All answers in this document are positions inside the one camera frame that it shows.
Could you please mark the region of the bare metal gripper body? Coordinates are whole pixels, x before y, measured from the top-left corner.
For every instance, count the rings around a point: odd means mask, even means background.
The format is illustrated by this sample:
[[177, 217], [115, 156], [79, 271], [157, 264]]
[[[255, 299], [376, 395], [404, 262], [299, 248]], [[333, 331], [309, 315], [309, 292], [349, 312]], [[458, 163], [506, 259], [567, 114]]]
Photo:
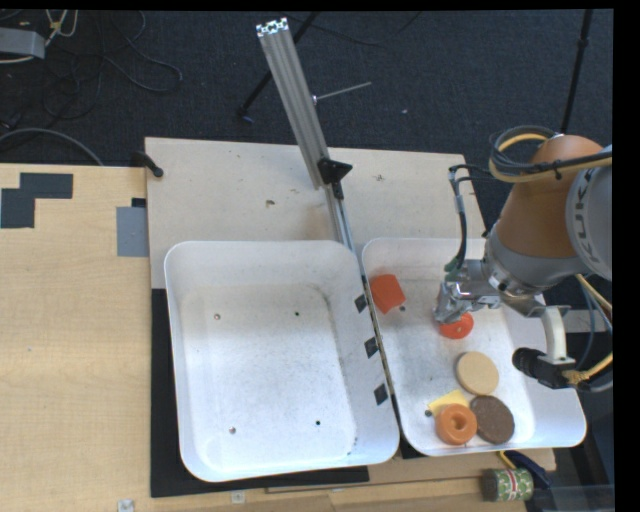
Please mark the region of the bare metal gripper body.
[[490, 258], [464, 261], [454, 258], [445, 265], [442, 282], [449, 285], [456, 306], [459, 299], [474, 299], [478, 307], [531, 299], [531, 287]]

